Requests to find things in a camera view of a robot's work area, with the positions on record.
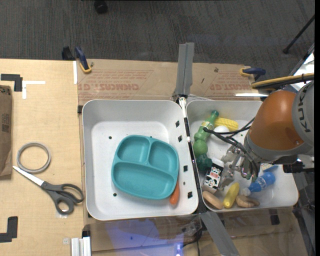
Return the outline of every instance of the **blue plastic bottle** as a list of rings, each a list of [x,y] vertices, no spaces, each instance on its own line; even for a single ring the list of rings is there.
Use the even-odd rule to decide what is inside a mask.
[[[246,197],[250,196],[252,192],[260,192],[267,186],[275,183],[276,177],[272,172],[265,172],[262,176],[259,176],[255,182],[252,182],[249,187],[243,188],[242,194]]]

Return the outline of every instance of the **brown paper bag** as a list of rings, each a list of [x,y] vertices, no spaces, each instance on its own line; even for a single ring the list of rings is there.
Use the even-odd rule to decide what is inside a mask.
[[[10,86],[0,85],[0,176],[12,171],[12,107]]]

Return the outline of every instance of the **gray ring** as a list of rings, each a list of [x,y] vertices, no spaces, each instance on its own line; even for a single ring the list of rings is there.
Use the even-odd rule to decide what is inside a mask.
[[[46,155],[48,156],[48,159],[46,161],[46,163],[44,164],[44,166],[42,166],[41,168],[39,169],[28,169],[28,168],[25,168],[22,163],[20,162],[20,157],[21,157],[21,154],[22,152],[27,149],[27,148],[30,148],[30,147],[39,147],[39,148],[42,148],[45,152],[46,152]],[[50,154],[50,151],[49,151],[49,148],[47,146],[45,146],[44,144],[42,143],[39,143],[39,142],[29,142],[25,145],[23,145],[19,150],[18,150],[18,153],[16,155],[16,164],[18,165],[18,167],[22,170],[24,170],[25,172],[27,173],[32,173],[32,174],[37,174],[37,173],[41,173],[43,172],[45,169],[48,168],[49,164],[51,162],[51,154]]]

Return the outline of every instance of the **scissors blade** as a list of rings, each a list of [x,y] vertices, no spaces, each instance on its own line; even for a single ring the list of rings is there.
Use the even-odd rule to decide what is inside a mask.
[[[42,180],[36,176],[33,176],[32,174],[30,174],[24,170],[21,170],[19,167],[13,166],[13,169],[15,169],[18,173],[22,174],[23,176],[25,176],[26,178],[28,178],[29,180],[31,180],[35,184],[39,185],[40,187],[45,182],[44,180]]]

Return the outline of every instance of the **teal divided plate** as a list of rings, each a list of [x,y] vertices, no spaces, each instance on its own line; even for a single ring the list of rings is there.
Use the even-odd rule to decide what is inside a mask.
[[[148,136],[130,135],[116,149],[111,177],[121,191],[161,200],[174,191],[178,172],[178,153],[170,144]]]

